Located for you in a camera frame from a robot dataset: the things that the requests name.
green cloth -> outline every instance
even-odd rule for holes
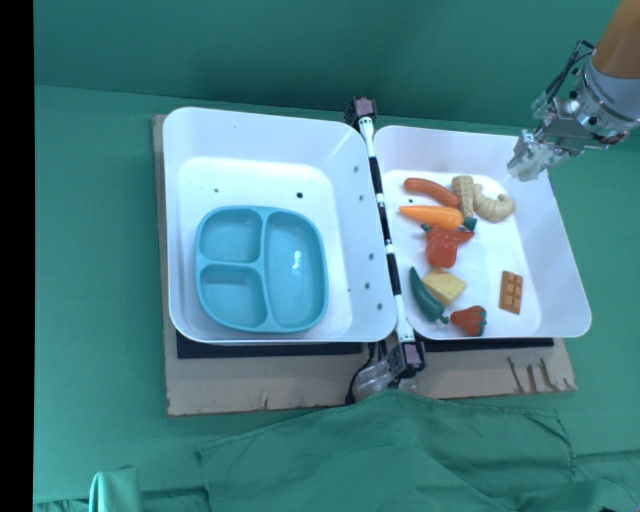
[[[576,477],[558,416],[389,390],[200,447],[216,512],[636,510]]]

toy food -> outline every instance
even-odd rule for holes
[[[411,267],[409,270],[409,283],[413,298],[422,314],[431,322],[440,320],[442,323],[448,324],[449,317],[444,316],[444,305],[429,293],[429,290],[420,280],[415,267]]]
[[[500,303],[498,305],[505,311],[519,315],[521,301],[522,276],[503,270],[500,283]]]
[[[407,178],[404,180],[404,189],[407,192],[417,192],[431,196],[439,203],[451,208],[455,208],[460,203],[460,198],[451,190],[435,181],[424,178]]]
[[[467,287],[467,283],[462,279],[439,268],[432,269],[422,278],[422,282],[431,295],[445,307],[450,306]]]
[[[470,240],[474,234],[473,231],[444,229],[437,224],[421,224],[420,227],[427,232],[425,254],[432,267],[453,267],[458,257],[458,246]]]
[[[498,199],[489,199],[482,193],[482,185],[473,184],[473,207],[479,217],[490,222],[499,222],[513,213],[515,205],[507,194],[498,194]]]
[[[450,206],[406,205],[400,206],[399,210],[403,215],[445,229],[455,229],[464,221],[460,210]]]
[[[469,175],[456,176],[451,180],[451,187],[460,198],[458,208],[465,218],[473,217],[473,178]]]
[[[471,306],[451,313],[451,323],[470,336],[482,336],[487,325],[487,311],[482,306]]]

white tray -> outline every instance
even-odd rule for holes
[[[423,336],[450,339],[461,331],[451,324],[429,322],[420,313],[409,286],[409,269],[423,276],[426,241],[419,223],[398,213],[403,204],[438,204],[403,189],[407,177],[422,177],[451,186],[460,174],[473,176],[483,193],[495,198],[507,193],[515,202],[513,215],[499,223],[478,218],[474,237],[461,244],[451,269],[467,283],[445,310],[481,305],[487,310],[484,337],[564,337],[584,334],[591,313],[562,218],[547,173],[520,182],[507,172],[516,138],[388,126],[374,137],[389,229],[395,248],[407,319]],[[502,271],[523,277],[519,315],[498,307]]]
[[[490,225],[480,219],[450,271],[467,289],[445,314],[480,304],[484,337],[577,337],[591,315],[546,174],[521,183],[506,171],[515,137],[389,126],[375,135],[384,198],[407,318],[431,339],[453,339],[452,325],[431,323],[417,310],[408,269],[428,270],[416,223],[400,218],[404,178],[448,185],[471,174],[495,196],[507,192],[515,214]],[[368,342],[395,327],[386,251],[366,146],[345,123],[181,108],[163,124],[167,212],[168,301],[171,320],[187,338],[205,343]],[[428,200],[413,196],[414,204]],[[268,206],[297,211],[318,228],[329,275],[322,320],[307,331],[262,334],[222,327],[202,311],[194,277],[198,223],[222,206]],[[522,312],[497,307],[501,270],[524,277]]]
[[[344,123],[181,108],[163,124],[169,313],[201,342],[368,342],[395,326],[382,228],[364,140]],[[194,253],[200,220],[222,206],[296,211],[320,232],[329,300],[298,333],[216,324],[198,302]]]

green wall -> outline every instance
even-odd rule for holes
[[[529,105],[614,0],[34,0],[35,81],[532,125]]]

orange carrot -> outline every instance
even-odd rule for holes
[[[455,229],[464,221],[462,212],[449,206],[406,205],[399,208],[400,213],[419,220],[424,224],[437,224],[444,229]]]
[[[404,180],[404,189],[407,192],[417,192],[431,196],[444,206],[455,208],[460,204],[460,198],[448,188],[425,178],[407,178]]]

